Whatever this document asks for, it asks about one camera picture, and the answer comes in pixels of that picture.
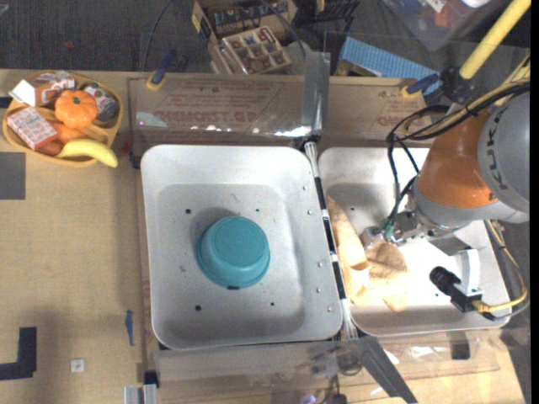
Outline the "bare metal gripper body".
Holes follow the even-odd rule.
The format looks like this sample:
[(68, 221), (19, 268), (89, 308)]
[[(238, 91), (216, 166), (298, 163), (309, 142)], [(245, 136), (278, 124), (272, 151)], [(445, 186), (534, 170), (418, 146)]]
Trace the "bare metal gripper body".
[(438, 226), (420, 212), (403, 210), (397, 213), (390, 241), (404, 244), (417, 238), (439, 238), (453, 232), (447, 226)]

